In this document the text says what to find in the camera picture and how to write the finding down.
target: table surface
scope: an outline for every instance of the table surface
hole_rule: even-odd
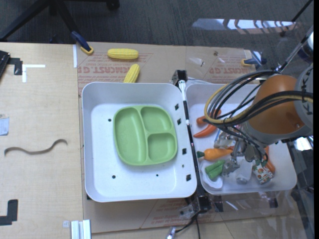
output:
[[[0,43],[0,50],[20,58],[26,83],[8,65],[0,79],[0,114],[9,117],[9,133],[0,136],[0,216],[7,202],[18,199],[17,221],[0,226],[0,238],[63,239],[70,237],[64,221],[83,220],[78,71],[73,45]],[[49,152],[27,154],[49,148]],[[202,238],[306,238],[294,201],[287,215],[199,224]],[[92,234],[94,239],[164,238],[168,228]],[[177,238],[198,238],[196,225]]]

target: blue clamp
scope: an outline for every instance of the blue clamp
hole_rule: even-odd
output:
[[[78,43],[81,45],[81,50],[88,54],[91,55],[94,51],[94,49],[86,42],[86,40],[76,31],[71,32],[71,37],[76,40]]]

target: cardboard sheet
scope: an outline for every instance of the cardboard sheet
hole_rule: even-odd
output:
[[[81,146],[83,146],[81,93],[90,82],[122,82],[130,66],[137,63],[141,71],[137,82],[171,82],[176,70],[186,70],[190,80],[228,83],[254,71],[254,66],[241,66],[242,59],[251,54],[244,49],[218,47],[158,46],[144,44],[90,42],[94,53],[90,56],[77,47],[78,90],[81,123]],[[111,59],[107,51],[111,48],[129,48],[139,52],[138,59]],[[87,197],[84,185],[84,153],[81,148],[83,216],[91,220],[92,233],[137,230],[185,225],[189,220],[181,219],[179,209],[186,206],[185,199],[161,199],[98,203]],[[259,194],[211,196],[216,203],[212,210],[200,216],[200,223],[220,222],[233,219],[282,215],[289,211],[285,193],[274,197]]]

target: green plate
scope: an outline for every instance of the green plate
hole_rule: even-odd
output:
[[[174,124],[169,114],[157,106],[129,106],[113,119],[117,153],[129,165],[167,162],[177,153]]]

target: yellow corn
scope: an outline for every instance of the yellow corn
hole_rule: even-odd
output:
[[[109,49],[108,56],[120,59],[135,59],[139,57],[139,52],[133,49]]]
[[[140,66],[138,64],[134,64],[130,67],[127,72],[125,79],[123,82],[135,82],[140,73]]]

